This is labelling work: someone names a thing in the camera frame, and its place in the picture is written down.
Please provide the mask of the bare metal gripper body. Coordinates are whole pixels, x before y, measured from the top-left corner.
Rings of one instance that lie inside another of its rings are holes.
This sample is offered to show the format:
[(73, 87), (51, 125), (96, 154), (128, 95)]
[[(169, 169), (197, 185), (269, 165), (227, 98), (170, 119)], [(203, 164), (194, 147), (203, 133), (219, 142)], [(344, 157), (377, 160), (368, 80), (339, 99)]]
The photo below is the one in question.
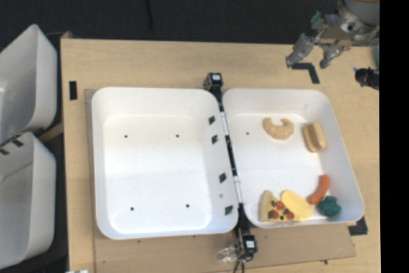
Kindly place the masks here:
[(368, 24), (348, 9), (337, 14), (325, 14), (314, 23), (316, 45), (372, 47), (379, 45), (379, 26)]

